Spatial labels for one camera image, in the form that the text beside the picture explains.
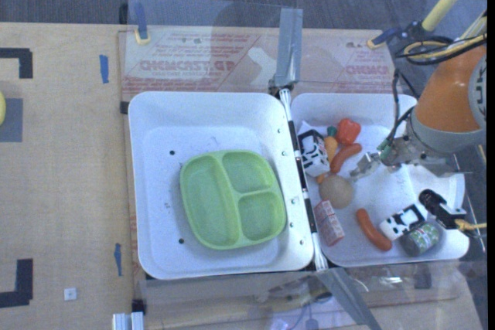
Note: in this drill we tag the red and white carton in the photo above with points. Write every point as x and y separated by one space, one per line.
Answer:
329 224

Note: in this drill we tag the orange sausage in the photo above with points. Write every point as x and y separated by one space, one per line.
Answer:
373 232
344 157

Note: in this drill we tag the yellow round object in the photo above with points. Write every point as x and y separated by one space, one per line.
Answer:
2 108

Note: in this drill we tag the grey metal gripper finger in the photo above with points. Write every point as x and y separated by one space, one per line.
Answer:
372 159
359 170

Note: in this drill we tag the green divided plate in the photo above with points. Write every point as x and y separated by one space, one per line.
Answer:
232 201

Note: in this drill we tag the black and white cow-print carton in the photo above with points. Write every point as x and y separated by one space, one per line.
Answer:
400 223
313 154

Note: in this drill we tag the brown potato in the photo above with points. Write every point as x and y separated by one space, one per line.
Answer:
336 191

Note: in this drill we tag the green and grey can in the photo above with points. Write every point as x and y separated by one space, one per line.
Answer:
420 239

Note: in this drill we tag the white plastic tray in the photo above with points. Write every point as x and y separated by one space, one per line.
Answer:
386 193
162 185

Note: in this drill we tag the orange carrot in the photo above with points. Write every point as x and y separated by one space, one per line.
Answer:
331 147

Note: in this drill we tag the brown cardboard board red print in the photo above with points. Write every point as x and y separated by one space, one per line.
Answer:
201 62

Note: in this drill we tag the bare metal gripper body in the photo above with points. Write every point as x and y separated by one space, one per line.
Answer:
404 152

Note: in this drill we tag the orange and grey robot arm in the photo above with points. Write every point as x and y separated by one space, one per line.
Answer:
444 100

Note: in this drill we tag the red bell pepper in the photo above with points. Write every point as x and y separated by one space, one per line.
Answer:
347 131

